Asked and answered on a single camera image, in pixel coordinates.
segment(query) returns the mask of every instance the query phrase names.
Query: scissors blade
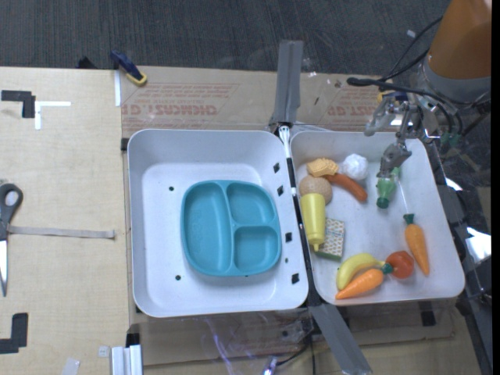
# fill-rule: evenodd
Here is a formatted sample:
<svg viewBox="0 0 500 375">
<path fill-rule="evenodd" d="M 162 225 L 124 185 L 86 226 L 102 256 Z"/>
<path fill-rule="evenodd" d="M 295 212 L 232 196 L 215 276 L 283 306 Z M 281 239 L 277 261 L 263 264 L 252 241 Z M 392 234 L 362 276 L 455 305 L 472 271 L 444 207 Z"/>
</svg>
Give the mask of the scissors blade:
<svg viewBox="0 0 500 375">
<path fill-rule="evenodd" d="M 7 240 L 0 240 L 0 277 L 3 297 L 7 295 Z"/>
</svg>

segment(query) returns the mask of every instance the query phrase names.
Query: brown cylinder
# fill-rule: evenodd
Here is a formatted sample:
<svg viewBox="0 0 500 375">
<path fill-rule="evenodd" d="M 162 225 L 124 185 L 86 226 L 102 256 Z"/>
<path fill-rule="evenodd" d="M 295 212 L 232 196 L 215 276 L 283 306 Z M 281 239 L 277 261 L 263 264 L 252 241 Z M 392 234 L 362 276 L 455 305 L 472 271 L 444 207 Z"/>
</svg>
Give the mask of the brown cylinder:
<svg viewBox="0 0 500 375">
<path fill-rule="evenodd" d="M 427 60 L 441 77 L 489 77 L 491 0 L 452 0 L 430 45 Z"/>
</svg>

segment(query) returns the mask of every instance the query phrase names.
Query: scissors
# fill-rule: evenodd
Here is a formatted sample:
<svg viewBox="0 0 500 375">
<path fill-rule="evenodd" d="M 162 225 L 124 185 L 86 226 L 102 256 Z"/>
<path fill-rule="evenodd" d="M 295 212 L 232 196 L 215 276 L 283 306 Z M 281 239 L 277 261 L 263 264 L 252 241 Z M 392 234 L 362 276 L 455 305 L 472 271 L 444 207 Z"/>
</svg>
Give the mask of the scissors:
<svg viewBox="0 0 500 375">
<path fill-rule="evenodd" d="M 0 185 L 0 278 L 2 293 L 7 295 L 7 226 L 23 201 L 23 192 L 15 184 Z"/>
</svg>

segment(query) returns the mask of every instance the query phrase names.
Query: scissors handle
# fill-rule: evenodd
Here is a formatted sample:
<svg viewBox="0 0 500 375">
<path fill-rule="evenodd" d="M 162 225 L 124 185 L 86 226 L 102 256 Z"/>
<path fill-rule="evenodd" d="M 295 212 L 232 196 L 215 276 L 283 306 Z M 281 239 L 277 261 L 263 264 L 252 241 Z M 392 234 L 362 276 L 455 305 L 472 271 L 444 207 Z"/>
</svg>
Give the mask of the scissors handle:
<svg viewBox="0 0 500 375">
<path fill-rule="evenodd" d="M 16 195 L 15 202 L 12 204 L 7 203 L 7 195 L 10 192 L 14 192 Z M 13 217 L 14 212 L 17 207 L 21 205 L 23 201 L 23 192 L 15 184 L 3 184 L 0 185 L 0 220 L 5 226 L 10 222 Z"/>
</svg>

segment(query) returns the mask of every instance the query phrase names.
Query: brown ball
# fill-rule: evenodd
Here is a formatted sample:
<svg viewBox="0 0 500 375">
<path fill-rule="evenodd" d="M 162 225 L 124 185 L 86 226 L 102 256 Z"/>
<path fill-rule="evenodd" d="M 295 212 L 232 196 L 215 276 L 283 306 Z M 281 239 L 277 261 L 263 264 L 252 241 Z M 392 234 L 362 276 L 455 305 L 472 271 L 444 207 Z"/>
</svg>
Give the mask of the brown ball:
<svg viewBox="0 0 500 375">
<path fill-rule="evenodd" d="M 298 184 L 298 192 L 301 196 L 308 193 L 319 193 L 325 198 L 325 204 L 331 202 L 332 187 L 330 182 L 323 177 L 313 177 L 307 175 Z"/>
</svg>

